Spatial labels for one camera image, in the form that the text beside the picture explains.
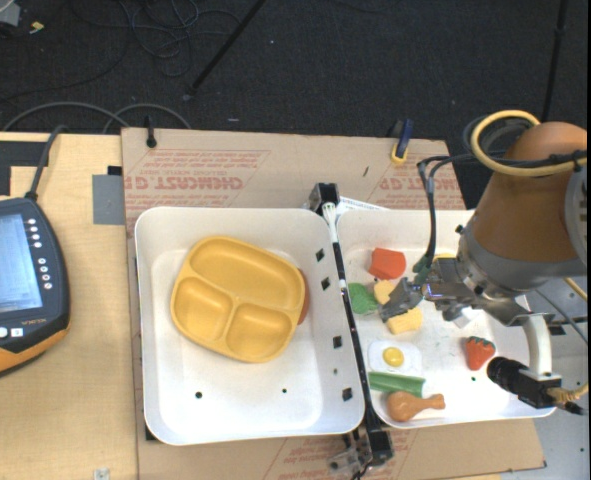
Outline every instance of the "yellow bowl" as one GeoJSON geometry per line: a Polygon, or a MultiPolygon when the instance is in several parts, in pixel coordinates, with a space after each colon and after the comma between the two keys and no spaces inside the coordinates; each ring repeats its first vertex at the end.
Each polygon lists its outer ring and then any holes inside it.
{"type": "Polygon", "coordinates": [[[171,316],[190,340],[240,361],[280,355],[304,307],[306,284],[286,259],[226,236],[200,240],[173,287],[171,316]]]}

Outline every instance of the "robotic hand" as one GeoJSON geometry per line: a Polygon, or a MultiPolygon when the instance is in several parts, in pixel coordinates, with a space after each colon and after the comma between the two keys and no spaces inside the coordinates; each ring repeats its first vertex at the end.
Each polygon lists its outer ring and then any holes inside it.
{"type": "Polygon", "coordinates": [[[470,140],[477,159],[495,172],[472,218],[458,229],[456,257],[433,260],[427,253],[414,282],[402,279],[380,316],[386,320],[425,299],[447,321],[465,319],[470,308],[522,326],[529,366],[497,357],[487,368],[491,380],[533,407],[581,413],[571,401],[579,396],[562,390],[552,372],[547,322],[553,315],[531,312],[525,294],[551,279],[587,274],[587,132],[510,111],[479,121],[470,140]],[[529,127],[497,161],[482,150],[480,135],[506,117],[529,127]]]}

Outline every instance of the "toy fried egg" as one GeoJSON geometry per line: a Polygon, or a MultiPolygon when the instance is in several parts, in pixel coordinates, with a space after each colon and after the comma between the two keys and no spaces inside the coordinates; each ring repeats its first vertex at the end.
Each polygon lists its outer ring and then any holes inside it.
{"type": "Polygon", "coordinates": [[[422,375],[422,353],[412,343],[374,341],[368,347],[368,364],[376,372],[422,375]]]}

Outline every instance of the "cardboard sheet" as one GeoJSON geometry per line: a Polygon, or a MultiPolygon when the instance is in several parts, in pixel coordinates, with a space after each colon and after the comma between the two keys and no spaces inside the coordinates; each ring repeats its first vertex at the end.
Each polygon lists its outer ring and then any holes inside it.
{"type": "MultiPolygon", "coordinates": [[[[416,163],[448,154],[441,141],[413,139],[407,161],[395,165],[390,138],[277,135],[198,130],[124,129],[126,229],[133,325],[133,375],[142,480],[331,480],[327,459],[341,436],[262,439],[174,447],[146,438],[133,227],[154,206],[298,208],[316,183],[336,183],[341,196],[387,208],[425,209],[416,163]]],[[[465,209],[452,167],[436,176],[438,209],[465,209]]],[[[531,420],[392,430],[395,456],[366,478],[455,478],[540,468],[541,445],[531,420]]]]}

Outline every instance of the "screen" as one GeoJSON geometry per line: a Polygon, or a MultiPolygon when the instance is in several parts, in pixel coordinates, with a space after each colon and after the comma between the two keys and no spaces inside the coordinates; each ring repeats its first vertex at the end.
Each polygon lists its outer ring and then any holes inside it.
{"type": "Polygon", "coordinates": [[[41,306],[22,216],[0,216],[0,313],[41,306]]]}

